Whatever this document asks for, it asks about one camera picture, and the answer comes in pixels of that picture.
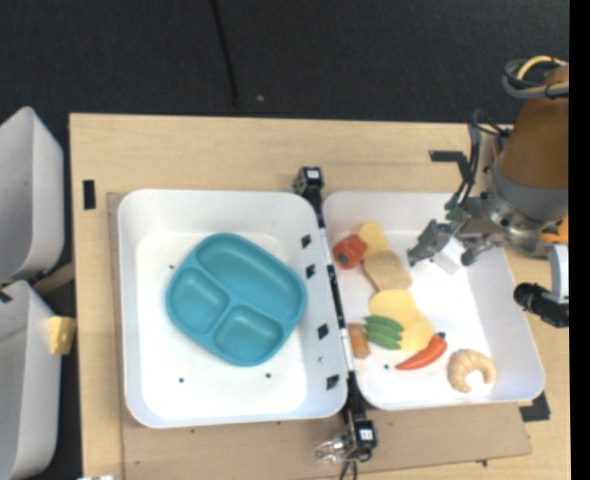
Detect white plastic tray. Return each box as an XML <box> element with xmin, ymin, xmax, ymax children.
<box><xmin>322</xmin><ymin>190</ymin><xmax>547</xmax><ymax>412</ymax></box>
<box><xmin>117</xmin><ymin>188</ymin><xmax>349</xmax><ymax>429</ymax></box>

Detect yellow cheese wedge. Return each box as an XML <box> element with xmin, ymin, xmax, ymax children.
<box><xmin>47</xmin><ymin>316</ymin><xmax>78</xmax><ymax>357</ymax></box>

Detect beige croissant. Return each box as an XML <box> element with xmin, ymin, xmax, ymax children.
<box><xmin>446</xmin><ymin>348</ymin><xmax>498</xmax><ymax>395</ymax></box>

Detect green pea pods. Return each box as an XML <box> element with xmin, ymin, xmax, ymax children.
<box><xmin>363</xmin><ymin>314</ymin><xmax>407</xmax><ymax>352</ymax></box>

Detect small white block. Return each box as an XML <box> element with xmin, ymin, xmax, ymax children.
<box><xmin>434</xmin><ymin>237</ymin><xmax>464</xmax><ymax>276</ymax></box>

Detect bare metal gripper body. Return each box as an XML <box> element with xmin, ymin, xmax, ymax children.
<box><xmin>450</xmin><ymin>195</ymin><xmax>552</xmax><ymax>259</ymax></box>

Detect blue divided plate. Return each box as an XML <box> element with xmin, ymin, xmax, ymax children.
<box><xmin>164</xmin><ymin>231</ymin><xmax>309</xmax><ymax>369</ymax></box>

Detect red bell pepper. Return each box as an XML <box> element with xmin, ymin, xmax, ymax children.
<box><xmin>331</xmin><ymin>233</ymin><xmax>368</xmax><ymax>271</ymax></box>

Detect black block with wires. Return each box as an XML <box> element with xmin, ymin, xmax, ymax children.
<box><xmin>347</xmin><ymin>419</ymin><xmax>378</xmax><ymax>462</ymax></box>
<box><xmin>293</xmin><ymin>166</ymin><xmax>325</xmax><ymax>194</ymax></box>

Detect brown bread slice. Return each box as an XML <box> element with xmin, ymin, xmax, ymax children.
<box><xmin>362</xmin><ymin>249</ymin><xmax>414</xmax><ymax>293</ymax></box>

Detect red chili pepper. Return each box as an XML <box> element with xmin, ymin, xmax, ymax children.
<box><xmin>394</xmin><ymin>331</ymin><xmax>449</xmax><ymax>372</ymax></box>

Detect orange sausage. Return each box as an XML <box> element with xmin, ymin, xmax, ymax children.
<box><xmin>347</xmin><ymin>322</ymin><xmax>373</xmax><ymax>360</ymax></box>

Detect black cylinder on white bracket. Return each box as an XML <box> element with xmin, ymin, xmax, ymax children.
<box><xmin>513</xmin><ymin>242</ymin><xmax>570</xmax><ymax>329</ymax></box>

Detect thin black and white rod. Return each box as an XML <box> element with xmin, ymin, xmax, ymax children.
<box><xmin>310</xmin><ymin>187</ymin><xmax>364</xmax><ymax>422</ymax></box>

